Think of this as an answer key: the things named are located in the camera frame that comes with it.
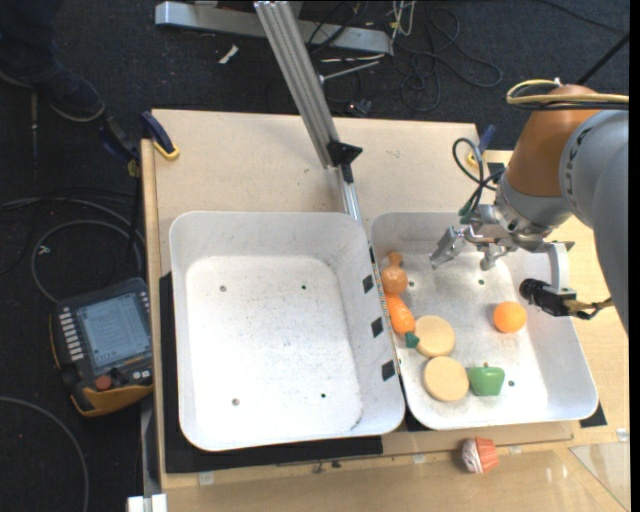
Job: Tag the white plastic tray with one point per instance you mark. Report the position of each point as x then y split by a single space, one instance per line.
530 370
275 340

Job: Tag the orange and white toy cupcake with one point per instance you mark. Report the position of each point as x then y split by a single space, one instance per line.
480 455

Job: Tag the pale wood board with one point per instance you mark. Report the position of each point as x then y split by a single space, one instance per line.
240 165

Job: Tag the black cylinder on white bracket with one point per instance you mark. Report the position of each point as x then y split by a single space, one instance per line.
545 297

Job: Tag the person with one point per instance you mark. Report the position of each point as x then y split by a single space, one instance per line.
70 95

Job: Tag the tan round biscuit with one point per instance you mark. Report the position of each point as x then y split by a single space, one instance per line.
435 336
445 378

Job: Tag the orange toy orange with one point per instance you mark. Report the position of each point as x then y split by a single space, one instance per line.
509 316

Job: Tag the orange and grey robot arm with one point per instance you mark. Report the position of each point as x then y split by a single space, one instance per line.
590 165

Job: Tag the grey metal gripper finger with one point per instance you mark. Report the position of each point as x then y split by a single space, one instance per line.
490 256
446 248

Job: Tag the orange toy carrot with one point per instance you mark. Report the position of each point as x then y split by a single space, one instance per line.
401 315

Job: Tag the green toy pepper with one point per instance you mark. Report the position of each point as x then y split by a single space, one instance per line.
486 381

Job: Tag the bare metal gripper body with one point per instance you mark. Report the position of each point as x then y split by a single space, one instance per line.
510 231

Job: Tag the brown toy pear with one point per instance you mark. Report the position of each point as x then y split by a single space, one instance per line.
394 279

